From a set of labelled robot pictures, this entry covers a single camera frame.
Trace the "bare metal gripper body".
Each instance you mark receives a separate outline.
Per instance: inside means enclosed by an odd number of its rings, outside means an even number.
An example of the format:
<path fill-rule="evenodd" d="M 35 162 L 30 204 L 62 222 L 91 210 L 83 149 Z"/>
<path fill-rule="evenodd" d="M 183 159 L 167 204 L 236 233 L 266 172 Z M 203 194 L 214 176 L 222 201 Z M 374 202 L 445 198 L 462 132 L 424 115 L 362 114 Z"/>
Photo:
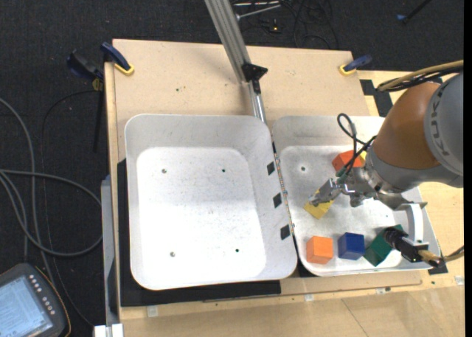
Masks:
<path fill-rule="evenodd" d="M 351 200 L 377 198 L 378 191 L 364 167 L 354 167 L 339 177 L 342 192 Z"/>

